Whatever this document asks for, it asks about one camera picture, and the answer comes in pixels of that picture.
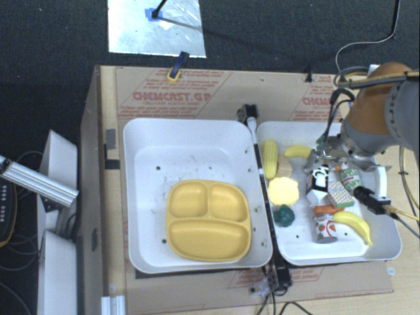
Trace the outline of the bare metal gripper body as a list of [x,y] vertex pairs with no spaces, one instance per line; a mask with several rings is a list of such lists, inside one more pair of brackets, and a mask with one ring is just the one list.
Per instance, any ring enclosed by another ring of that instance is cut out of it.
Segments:
[[348,162],[357,151],[357,145],[345,135],[322,135],[316,141],[314,164],[333,167]]

